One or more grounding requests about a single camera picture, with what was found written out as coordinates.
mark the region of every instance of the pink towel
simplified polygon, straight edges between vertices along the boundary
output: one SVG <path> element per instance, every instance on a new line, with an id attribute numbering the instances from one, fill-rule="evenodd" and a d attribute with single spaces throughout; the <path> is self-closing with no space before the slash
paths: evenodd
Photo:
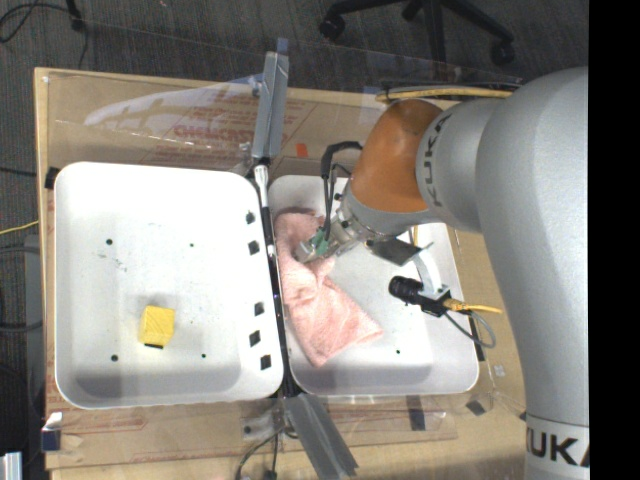
<path id="1" fill-rule="evenodd" d="M 293 252 L 322 225 L 303 213 L 283 213 L 274 224 L 282 297 L 307 358 L 316 367 L 347 347 L 382 335 L 382 328 L 329 277 L 335 258 L 302 264 Z"/>

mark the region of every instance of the dark floor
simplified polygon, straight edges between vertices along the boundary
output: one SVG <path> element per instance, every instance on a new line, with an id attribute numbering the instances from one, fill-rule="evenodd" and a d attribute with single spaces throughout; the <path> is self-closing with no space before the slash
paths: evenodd
<path id="1" fill-rule="evenodd" d="M 0 15 L 33 0 L 0 0 Z M 201 80 L 255 72 L 256 59 L 277 38 L 329 48 L 318 23 L 337 0 L 76 0 L 88 34 L 74 32 L 64 12 L 37 7 L 15 36 L 0 44 L 0 231 L 38 218 L 35 180 L 32 70 L 36 66 L 148 74 Z M 589 0 L 470 0 L 515 35 L 516 59 L 491 62 L 492 38 L 445 11 L 448 63 L 512 75 L 525 81 L 587 65 Z M 64 0 L 40 0 L 64 5 Z M 337 44 L 389 54 L 431 58 L 424 19 L 408 23 L 401 4 L 345 15 Z M 0 29 L 6 38 L 23 14 Z M 82 56 L 86 41 L 86 54 Z M 220 62 L 214 46 L 225 47 Z M 242 53 L 256 54 L 255 57 Z M 300 79 L 313 85 L 312 80 Z M 0 235 L 0 248 L 19 246 L 32 227 Z M 24 258 L 0 255 L 0 321 L 25 320 Z M 26 345 L 22 334 L 0 333 L 0 454 L 24 446 L 28 404 Z"/>

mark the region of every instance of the yellow cube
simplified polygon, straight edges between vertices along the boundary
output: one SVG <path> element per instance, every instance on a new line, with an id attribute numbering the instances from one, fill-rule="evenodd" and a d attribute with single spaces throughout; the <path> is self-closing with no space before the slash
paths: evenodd
<path id="1" fill-rule="evenodd" d="M 158 306 L 144 308 L 138 339 L 145 345 L 164 347 L 173 336 L 175 313 L 173 309 Z"/>

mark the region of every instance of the cardboard box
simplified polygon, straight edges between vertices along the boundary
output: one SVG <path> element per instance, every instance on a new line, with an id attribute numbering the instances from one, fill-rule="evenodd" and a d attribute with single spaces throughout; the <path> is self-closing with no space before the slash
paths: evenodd
<path id="1" fill-rule="evenodd" d="M 192 478 L 210 478 L 211 469 L 205 473 L 207 465 L 218 464 L 216 458 L 222 458 L 226 475 L 229 464 L 237 463 L 238 456 L 255 442 L 245 435 L 244 423 L 269 413 L 277 401 L 87 411 L 70 405 L 58 392 L 53 370 L 55 208 L 53 193 L 45 186 L 51 168 L 82 160 L 232 169 L 242 161 L 244 145 L 253 137 L 257 101 L 248 86 L 239 84 L 44 68 L 35 70 L 34 87 L 43 230 L 46 413 L 62 414 L 61 450 L 47 454 L 47 468 L 56 470 L 54 478 L 80 478 L 89 472 L 96 478 L 124 474 L 115 473 L 124 471 L 120 466 L 87 469 L 116 464 L 131 465 L 126 469 L 127 478 L 149 474 L 189 478 L 191 473 L 185 471 L 196 475 Z M 365 141 L 384 108 L 372 95 L 289 89 L 282 154 L 272 165 L 272 179 L 284 174 L 316 175 L 328 144 Z M 353 166 L 357 153 L 341 155 L 341 162 Z M 501 307 L 482 237 L 453 230 L 450 236 L 465 295 Z M 357 448 L 354 454 L 361 467 L 415 472 L 424 471 L 421 468 L 429 463 L 441 471 L 456 471 L 469 461 L 520 467 L 524 457 L 524 424 L 517 418 L 524 407 L 520 364 L 506 316 L 488 315 L 486 319 L 499 344 L 486 353 L 481 377 L 470 392 L 365 405 L 329 404 L 346 442 Z M 423 422 L 420 428 L 415 425 L 416 415 Z M 395 444 L 380 448 L 389 443 Z M 287 452 L 279 459 L 286 464 L 283 470 L 312 471 L 298 441 L 287 439 L 281 446 Z M 145 470 L 135 465 L 139 463 L 154 464 Z M 209 476 L 197 476 L 199 472 Z"/>

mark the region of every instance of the white tray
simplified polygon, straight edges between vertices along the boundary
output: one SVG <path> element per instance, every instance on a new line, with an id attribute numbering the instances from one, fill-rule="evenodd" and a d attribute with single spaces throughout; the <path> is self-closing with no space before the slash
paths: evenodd
<path id="1" fill-rule="evenodd" d="M 258 197 L 235 174 L 65 167 L 55 292 L 56 382 L 79 407 L 260 399 L 282 381 Z M 162 350 L 137 339 L 148 304 L 176 311 Z"/>
<path id="2" fill-rule="evenodd" d="M 345 179 L 336 183 L 343 190 Z M 319 176 L 283 176 L 269 190 L 274 219 L 287 208 L 308 208 L 324 215 L 324 192 Z M 338 203 L 333 205 L 333 213 Z M 451 242 L 444 224 L 420 226 L 419 245 L 430 243 L 442 281 L 454 297 L 463 299 Z M 395 275 L 419 279 L 412 265 L 397 267 L 363 246 L 340 256 L 330 277 L 384 329 L 381 338 L 353 346 L 322 367 L 306 358 L 287 322 L 290 365 L 296 382 L 307 392 L 321 396 L 380 396 L 452 394 L 476 383 L 479 367 L 474 343 L 446 318 L 436 318 L 405 306 L 388 292 Z M 453 318 L 469 332 L 469 320 Z"/>

